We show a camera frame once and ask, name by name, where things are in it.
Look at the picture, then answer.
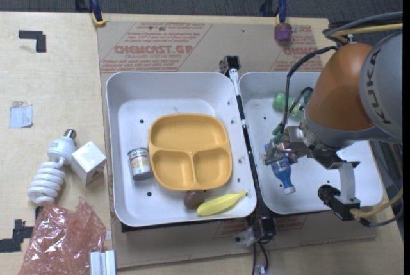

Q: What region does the brown toy kiwi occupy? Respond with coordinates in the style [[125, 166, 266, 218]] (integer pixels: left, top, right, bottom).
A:
[[183, 190, 206, 210]]

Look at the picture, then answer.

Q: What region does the black block with thin wires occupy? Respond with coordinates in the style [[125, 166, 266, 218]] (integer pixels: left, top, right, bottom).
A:
[[219, 55, 242, 76], [252, 217, 277, 245]]

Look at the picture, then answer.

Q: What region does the blue plastic bottle white cap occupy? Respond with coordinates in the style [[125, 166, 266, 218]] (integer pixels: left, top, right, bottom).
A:
[[264, 142, 297, 195]]

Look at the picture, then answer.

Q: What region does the small white soup can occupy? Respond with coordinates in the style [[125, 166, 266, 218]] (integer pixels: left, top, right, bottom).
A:
[[127, 147, 154, 181]]

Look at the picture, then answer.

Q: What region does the white spiral light bulb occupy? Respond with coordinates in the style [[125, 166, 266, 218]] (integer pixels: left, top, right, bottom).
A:
[[27, 129, 79, 205]]

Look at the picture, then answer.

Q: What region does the brown cardboard board red print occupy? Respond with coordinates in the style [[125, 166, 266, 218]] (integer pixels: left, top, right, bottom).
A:
[[97, 21, 377, 270]]

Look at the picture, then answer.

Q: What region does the pink bubble wrap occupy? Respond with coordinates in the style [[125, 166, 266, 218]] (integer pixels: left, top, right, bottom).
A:
[[18, 196, 108, 275]]

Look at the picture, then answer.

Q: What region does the yellow banana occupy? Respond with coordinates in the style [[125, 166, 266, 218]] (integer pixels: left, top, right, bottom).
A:
[[196, 190, 249, 217]]

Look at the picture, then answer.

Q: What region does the green plastic bottle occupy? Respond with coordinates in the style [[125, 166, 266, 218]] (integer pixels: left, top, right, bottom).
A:
[[272, 92, 304, 118]]

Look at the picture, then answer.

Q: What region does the yellow divided plate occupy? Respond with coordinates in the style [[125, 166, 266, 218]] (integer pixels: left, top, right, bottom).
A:
[[147, 113, 234, 192]]

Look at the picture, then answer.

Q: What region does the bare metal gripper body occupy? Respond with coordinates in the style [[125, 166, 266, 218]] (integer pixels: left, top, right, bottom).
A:
[[277, 125, 342, 170]]

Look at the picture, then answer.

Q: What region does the thin black and white rod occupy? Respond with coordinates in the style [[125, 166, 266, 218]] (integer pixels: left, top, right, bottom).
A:
[[228, 68, 274, 224]]

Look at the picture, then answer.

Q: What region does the white plastic tray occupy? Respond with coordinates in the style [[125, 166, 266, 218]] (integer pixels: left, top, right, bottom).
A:
[[105, 71, 258, 228], [238, 71, 384, 215]]

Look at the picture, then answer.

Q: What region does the black cylinder on white bracket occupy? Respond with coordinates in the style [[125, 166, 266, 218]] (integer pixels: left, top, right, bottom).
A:
[[317, 160, 361, 222]]

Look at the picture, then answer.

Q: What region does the white cube box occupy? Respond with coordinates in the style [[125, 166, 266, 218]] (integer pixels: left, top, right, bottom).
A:
[[70, 140, 107, 187]]

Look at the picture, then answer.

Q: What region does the purple toy cupcake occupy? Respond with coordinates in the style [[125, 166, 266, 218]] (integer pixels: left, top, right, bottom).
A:
[[274, 22, 293, 42]]

